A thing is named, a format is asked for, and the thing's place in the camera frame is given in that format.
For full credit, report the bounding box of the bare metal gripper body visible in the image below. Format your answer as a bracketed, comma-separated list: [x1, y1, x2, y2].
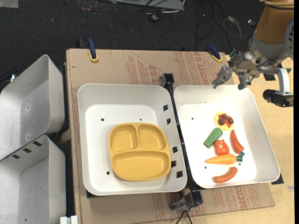
[228, 51, 285, 79]

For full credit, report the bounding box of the red packet with yellow star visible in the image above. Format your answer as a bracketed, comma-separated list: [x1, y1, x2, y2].
[213, 139, 230, 156]

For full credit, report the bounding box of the orange sausage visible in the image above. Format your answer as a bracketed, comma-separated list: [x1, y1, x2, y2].
[212, 167, 238, 184]

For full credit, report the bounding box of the yellow divided plate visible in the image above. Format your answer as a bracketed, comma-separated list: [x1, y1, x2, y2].
[108, 122, 172, 182]

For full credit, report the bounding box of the black block with thin wires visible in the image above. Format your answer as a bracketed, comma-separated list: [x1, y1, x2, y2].
[158, 73, 176, 89]
[170, 190, 203, 213]

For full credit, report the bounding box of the brown cardboard board red print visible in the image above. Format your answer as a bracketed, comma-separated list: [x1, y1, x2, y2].
[66, 48, 276, 224]

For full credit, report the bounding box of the white plastic tray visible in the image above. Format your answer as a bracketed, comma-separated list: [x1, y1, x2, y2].
[173, 84, 281, 189]
[0, 134, 67, 224]
[0, 54, 66, 161]
[77, 83, 188, 196]

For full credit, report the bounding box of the thin black and white rod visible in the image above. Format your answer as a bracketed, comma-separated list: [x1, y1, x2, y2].
[167, 83, 195, 191]

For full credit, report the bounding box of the orange carrot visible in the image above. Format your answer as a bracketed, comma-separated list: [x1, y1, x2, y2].
[204, 153, 244, 166]

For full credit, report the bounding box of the black cylinder on white bracket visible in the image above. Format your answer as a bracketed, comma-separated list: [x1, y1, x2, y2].
[262, 68, 294, 108]

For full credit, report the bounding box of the green toy bottle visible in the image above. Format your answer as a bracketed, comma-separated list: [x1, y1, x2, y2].
[203, 127, 224, 150]

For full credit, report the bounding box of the black computer mouse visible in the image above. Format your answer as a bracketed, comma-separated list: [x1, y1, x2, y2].
[149, 10, 164, 23]

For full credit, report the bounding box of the red chili pepper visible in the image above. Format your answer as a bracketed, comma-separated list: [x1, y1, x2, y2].
[230, 129, 246, 156]

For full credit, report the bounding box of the toy pizza slice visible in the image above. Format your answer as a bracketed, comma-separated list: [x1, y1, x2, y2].
[213, 111, 235, 132]

